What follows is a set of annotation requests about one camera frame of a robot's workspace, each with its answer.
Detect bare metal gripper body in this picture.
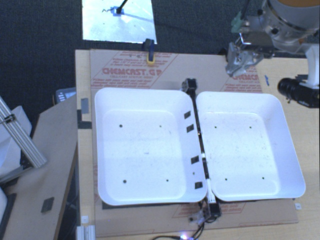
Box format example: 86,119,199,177
239,7,318,59

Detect brown cardboard board red print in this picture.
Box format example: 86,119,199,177
89,49,300,238

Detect white plastic tray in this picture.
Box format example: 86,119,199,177
195,91,307,203
94,86,209,207

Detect thin black and white rod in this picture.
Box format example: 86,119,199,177
186,85,217,205

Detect black block with thin wires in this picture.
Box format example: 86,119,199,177
188,200,223,225
181,77,199,94

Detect black cylinder on white bracket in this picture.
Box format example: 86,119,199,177
277,43,320,109

